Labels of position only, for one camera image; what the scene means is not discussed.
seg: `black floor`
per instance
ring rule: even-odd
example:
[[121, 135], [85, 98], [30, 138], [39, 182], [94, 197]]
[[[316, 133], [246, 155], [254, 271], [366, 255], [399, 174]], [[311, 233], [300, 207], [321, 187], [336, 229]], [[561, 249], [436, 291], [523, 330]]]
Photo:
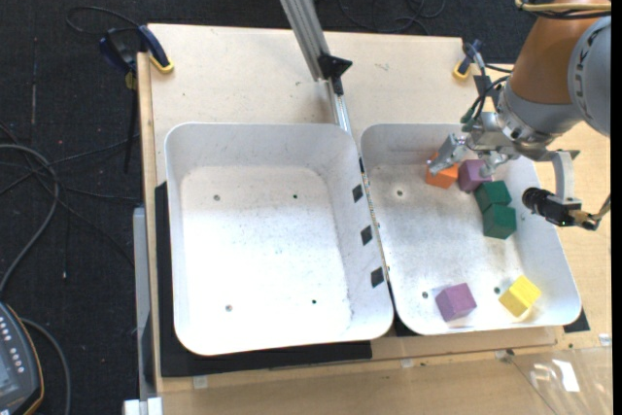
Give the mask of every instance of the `black floor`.
[[[512, 62], [534, 22], [513, 2], [319, 0], [317, 10], [325, 30], [478, 38], [488, 62]], [[127, 24], [79, 13], [73, 20], [95, 35], [79, 33], [66, 16], [80, 6], [114, 10], [140, 23], [288, 22], [278, 0], [0, 0], [0, 144], [16, 140], [38, 152], [61, 184], [49, 226], [0, 298], [58, 340], [71, 366], [72, 413], [120, 414], [125, 399], [138, 397], [130, 261], [140, 157], [134, 147], [123, 171], [132, 94], [123, 74], [101, 57], [98, 34]], [[22, 180], [29, 172], [26, 157], [36, 161], [28, 153], [0, 149], [0, 276], [52, 206], [47, 175]], [[62, 413], [61, 363], [48, 342], [32, 334], [47, 381], [39, 413]]]

